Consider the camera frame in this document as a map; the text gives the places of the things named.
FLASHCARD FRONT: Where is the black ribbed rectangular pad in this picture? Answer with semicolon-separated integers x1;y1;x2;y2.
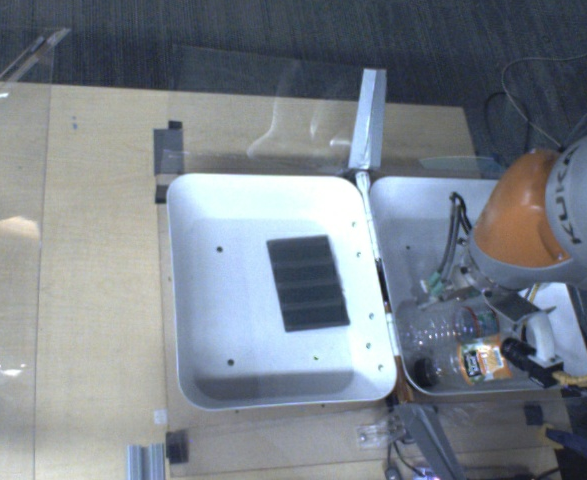
266;235;351;334

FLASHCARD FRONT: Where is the black cylinder on white bracket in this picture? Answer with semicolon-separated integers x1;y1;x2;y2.
501;312;565;388

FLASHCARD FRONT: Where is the clear bottle with red label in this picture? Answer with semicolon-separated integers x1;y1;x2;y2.
396;301;500;350

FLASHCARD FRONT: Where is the white plastic tray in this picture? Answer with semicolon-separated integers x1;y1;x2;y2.
369;175;587;397
166;172;399;412

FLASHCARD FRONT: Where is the clear bottle with orange label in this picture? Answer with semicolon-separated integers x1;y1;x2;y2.
412;335;517;389

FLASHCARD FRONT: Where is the pale wood board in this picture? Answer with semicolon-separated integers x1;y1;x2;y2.
156;90;574;480

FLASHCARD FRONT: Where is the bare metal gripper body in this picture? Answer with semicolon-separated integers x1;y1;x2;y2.
450;260;542;323

